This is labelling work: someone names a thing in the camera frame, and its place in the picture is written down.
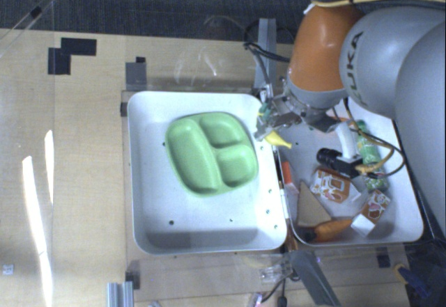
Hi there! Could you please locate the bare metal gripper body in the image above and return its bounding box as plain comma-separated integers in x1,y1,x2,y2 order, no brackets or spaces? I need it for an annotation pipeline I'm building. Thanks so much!
266,95,309,130

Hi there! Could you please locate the yellow banana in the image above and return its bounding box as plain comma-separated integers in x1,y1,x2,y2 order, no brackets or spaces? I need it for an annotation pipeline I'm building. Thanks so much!
264,129,293,150

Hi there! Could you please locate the red and white stick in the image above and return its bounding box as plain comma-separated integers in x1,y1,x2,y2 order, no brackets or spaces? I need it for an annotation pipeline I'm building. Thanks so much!
281,160,300,196

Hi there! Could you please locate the green divided plate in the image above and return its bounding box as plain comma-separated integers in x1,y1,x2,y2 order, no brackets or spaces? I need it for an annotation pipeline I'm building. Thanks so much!
164,111,260,198

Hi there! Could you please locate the thin black and white rod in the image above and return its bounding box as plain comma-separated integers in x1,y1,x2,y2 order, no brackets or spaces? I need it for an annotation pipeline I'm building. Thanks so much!
275,149,291,220

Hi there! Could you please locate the orange and white carton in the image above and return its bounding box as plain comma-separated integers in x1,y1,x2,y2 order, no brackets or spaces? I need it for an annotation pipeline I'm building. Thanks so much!
350,189,392,238
309,168,362,205

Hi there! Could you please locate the brown bread slice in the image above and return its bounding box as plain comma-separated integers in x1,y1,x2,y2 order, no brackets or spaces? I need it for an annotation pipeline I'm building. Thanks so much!
296,180,332,228

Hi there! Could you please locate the green bottle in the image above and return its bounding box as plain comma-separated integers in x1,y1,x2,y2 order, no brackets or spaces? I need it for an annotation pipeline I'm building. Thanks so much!
355,120,390,192

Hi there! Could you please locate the white plastic tray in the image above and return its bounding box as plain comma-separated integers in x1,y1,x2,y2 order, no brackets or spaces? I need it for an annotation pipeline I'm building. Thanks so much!
272,103,425,248
126,90,289,256

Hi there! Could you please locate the orange carrot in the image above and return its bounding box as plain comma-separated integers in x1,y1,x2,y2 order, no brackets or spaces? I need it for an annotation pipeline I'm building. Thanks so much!
306,218,354,244

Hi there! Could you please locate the black cylinder on white bracket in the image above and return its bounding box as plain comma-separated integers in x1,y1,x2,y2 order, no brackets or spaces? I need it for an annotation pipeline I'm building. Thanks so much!
316,122,365,180

